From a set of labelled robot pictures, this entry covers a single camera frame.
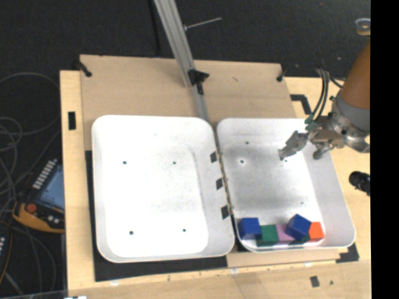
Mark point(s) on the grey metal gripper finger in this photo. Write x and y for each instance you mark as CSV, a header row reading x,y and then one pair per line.
x,y
293,145
320,153

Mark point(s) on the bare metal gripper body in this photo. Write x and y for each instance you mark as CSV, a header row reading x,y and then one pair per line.
x,y
330,132

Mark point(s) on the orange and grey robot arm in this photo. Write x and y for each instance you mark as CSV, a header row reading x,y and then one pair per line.
x,y
357,89

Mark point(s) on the white plastic tray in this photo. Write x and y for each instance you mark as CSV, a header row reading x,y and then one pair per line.
x,y
156,188
268,182

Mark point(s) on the blue cube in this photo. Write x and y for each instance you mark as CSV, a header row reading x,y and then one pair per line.
x,y
298,226
248,226

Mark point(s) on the orange cube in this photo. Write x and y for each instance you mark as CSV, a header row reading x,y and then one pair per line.
x,y
316,230

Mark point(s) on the pink cube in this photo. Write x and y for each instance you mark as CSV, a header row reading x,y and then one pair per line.
x,y
284,234

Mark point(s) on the green cube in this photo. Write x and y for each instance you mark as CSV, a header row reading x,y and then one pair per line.
x,y
268,234

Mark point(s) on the pale wood board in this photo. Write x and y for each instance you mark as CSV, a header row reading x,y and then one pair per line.
x,y
140,86

